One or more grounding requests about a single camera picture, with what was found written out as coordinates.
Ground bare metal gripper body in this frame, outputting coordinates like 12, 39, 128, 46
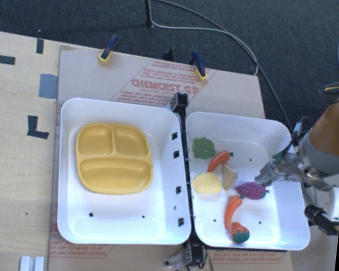
269, 149, 337, 193

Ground purple grapes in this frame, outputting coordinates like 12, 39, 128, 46
234, 180, 271, 202

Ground beige bread slice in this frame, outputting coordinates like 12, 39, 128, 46
218, 163, 240, 193

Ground white plastic tray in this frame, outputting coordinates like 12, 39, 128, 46
170, 109, 325, 260
44, 94, 207, 258

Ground orange carrot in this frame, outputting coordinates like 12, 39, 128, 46
207, 148, 235, 176
222, 193, 245, 233

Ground yellow round toy food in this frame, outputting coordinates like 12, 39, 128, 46
191, 170, 224, 198

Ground orange strawberry with green cap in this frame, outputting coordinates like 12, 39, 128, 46
229, 221, 252, 246

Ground green broccoli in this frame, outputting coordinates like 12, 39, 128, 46
190, 136, 218, 162

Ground thin black rod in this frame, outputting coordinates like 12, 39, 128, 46
162, 111, 214, 245

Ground yellow divided plate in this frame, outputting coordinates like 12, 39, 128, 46
70, 118, 160, 200

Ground brown cardboard board red print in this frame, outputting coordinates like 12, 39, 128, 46
32, 45, 320, 271

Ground black cylinder on white bracket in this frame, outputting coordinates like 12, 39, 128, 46
301, 182, 339, 237

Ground black block with thin wires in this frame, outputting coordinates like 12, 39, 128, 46
186, 241, 209, 269
170, 91, 191, 115

